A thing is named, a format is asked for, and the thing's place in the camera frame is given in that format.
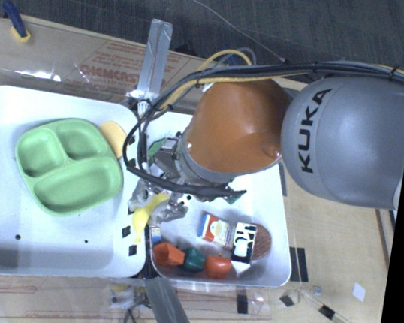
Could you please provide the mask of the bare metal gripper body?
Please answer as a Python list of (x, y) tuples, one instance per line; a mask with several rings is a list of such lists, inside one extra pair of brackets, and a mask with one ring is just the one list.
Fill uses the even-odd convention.
[(176, 166), (179, 138), (163, 137), (149, 145), (148, 166), (153, 182), (160, 188), (174, 192), (186, 192), (185, 180)]

